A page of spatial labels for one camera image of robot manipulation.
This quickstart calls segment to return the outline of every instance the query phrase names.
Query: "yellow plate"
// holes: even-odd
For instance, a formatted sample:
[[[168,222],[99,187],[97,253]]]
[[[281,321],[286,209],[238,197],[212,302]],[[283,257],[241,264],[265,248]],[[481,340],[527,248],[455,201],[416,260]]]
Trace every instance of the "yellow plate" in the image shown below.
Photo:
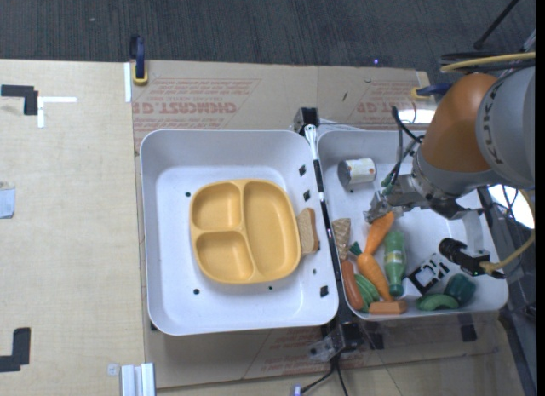
[[[301,259],[290,198],[271,181],[201,187],[190,204],[190,228],[199,267],[221,283],[274,281],[292,273]]]

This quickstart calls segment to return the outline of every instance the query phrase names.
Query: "black corner marker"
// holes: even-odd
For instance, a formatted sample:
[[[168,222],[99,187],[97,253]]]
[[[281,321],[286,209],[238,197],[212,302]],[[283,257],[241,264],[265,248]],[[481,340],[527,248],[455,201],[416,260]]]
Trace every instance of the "black corner marker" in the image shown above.
[[[18,328],[14,331],[11,355],[0,356],[0,372],[16,372],[31,358],[31,329]]]
[[[23,113],[27,116],[37,115],[37,91],[33,86],[15,86],[3,84],[0,88],[1,96],[16,96],[25,98],[25,109]]]

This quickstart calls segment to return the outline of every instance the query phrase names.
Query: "white can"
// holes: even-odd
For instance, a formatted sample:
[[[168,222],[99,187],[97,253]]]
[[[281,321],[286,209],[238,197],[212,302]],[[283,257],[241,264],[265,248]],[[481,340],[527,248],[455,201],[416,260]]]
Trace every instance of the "white can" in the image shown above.
[[[345,160],[339,163],[337,174],[344,187],[371,182],[376,178],[376,165],[372,158]]]

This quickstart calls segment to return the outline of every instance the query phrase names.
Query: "green bottle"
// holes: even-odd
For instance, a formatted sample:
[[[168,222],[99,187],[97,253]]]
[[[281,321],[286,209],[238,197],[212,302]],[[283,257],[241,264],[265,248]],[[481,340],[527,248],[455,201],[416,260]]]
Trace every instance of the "green bottle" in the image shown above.
[[[390,231],[384,238],[384,247],[384,272],[390,285],[390,295],[400,297],[403,295],[401,280],[407,268],[404,234],[401,231]]]

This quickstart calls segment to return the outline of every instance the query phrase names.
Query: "white plastic tub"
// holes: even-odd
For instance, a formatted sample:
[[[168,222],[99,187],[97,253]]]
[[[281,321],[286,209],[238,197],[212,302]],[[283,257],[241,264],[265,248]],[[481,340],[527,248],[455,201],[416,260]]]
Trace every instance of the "white plastic tub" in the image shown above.
[[[325,132],[318,138],[318,155],[324,177],[324,192],[327,197],[330,220],[349,217],[352,223],[350,244],[358,241],[361,249],[369,224],[364,219],[364,211],[370,209],[370,202],[375,191],[381,190],[381,181],[395,164],[398,147],[397,131],[365,131],[365,130],[333,130]],[[372,158],[376,163],[376,178],[372,182],[361,183],[345,188],[337,175],[338,164],[351,158]],[[400,173],[410,173],[412,157],[404,161]],[[469,209],[481,208],[479,196],[471,192],[458,199],[462,207]],[[490,260],[498,261],[496,248],[492,241],[486,219],[479,217],[483,233],[483,242],[490,252]],[[407,274],[419,267],[432,253],[439,253],[439,242],[443,238],[454,238],[467,243],[466,229],[463,221],[447,221],[444,217],[430,209],[413,209],[396,219],[394,226],[404,232],[407,253]],[[384,246],[375,253],[377,261],[382,265]],[[459,266],[444,258],[444,263],[450,271],[437,283],[429,293],[442,293],[448,279],[460,272]],[[461,308],[455,310],[435,310],[423,312],[416,308],[415,300],[407,298],[409,309],[399,316],[371,315],[359,313],[356,315],[366,320],[393,320],[416,317],[426,317],[442,313],[489,312],[503,307],[508,299],[508,283],[505,279],[495,279],[488,275],[473,277],[477,289],[473,299]]]
[[[321,249],[272,282],[215,282],[199,269],[192,252],[192,195],[217,181],[273,181],[288,193],[295,215],[313,208],[317,225],[323,226],[313,159],[303,137],[288,130],[160,129],[142,141],[141,173],[147,305],[163,333],[318,326],[335,317],[339,296],[323,227],[318,228]]]

